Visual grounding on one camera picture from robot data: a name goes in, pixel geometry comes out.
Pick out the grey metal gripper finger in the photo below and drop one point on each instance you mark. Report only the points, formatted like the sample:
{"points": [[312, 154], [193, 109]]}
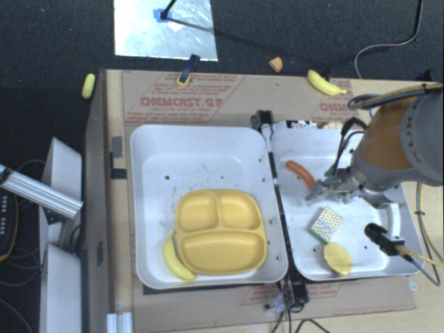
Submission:
{"points": [[319, 186], [312, 197]]}

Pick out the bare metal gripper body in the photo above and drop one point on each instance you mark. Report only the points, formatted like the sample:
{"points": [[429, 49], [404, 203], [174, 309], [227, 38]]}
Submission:
{"points": [[345, 183]]}

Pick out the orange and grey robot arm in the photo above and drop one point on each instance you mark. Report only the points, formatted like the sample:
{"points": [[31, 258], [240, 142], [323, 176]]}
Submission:
{"points": [[399, 141]]}

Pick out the orange sausage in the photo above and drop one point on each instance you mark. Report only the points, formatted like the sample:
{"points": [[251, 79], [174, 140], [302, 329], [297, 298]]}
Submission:
{"points": [[301, 172]]}

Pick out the white carton with yellow pattern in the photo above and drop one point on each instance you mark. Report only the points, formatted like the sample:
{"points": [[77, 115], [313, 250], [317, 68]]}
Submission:
{"points": [[326, 224]]}

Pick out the thin black and white rod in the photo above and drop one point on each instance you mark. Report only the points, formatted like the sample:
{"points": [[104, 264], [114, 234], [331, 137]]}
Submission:
{"points": [[279, 200]]}

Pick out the white plastic tray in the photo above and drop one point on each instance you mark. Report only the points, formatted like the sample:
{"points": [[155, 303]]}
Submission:
{"points": [[194, 165], [360, 227]]}

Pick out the pale toy bread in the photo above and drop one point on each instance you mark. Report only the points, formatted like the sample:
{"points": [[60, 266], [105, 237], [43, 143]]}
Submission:
{"points": [[331, 125]]}

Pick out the yellow round flat toy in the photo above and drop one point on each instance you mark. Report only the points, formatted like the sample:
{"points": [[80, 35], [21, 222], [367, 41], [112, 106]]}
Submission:
{"points": [[338, 258]]}

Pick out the yellow divided plate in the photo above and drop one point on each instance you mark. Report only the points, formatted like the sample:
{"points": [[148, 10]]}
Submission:
{"points": [[222, 231]]}

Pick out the yellow banana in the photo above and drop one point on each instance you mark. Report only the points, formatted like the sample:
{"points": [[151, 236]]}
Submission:
{"points": [[173, 258], [322, 83]]}

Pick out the orange wedge toy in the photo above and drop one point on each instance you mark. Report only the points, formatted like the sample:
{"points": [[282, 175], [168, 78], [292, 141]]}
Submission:
{"points": [[276, 64]]}

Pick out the brown cardboard board red print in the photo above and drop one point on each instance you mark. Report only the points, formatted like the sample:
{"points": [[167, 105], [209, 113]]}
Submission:
{"points": [[194, 99]]}

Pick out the yellow-green oblong toy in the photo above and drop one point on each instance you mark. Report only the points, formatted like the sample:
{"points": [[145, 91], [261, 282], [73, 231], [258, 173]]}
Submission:
{"points": [[88, 86]]}

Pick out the black cylinder on white bracket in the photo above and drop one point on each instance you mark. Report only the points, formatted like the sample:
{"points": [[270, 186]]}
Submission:
{"points": [[381, 238]]}

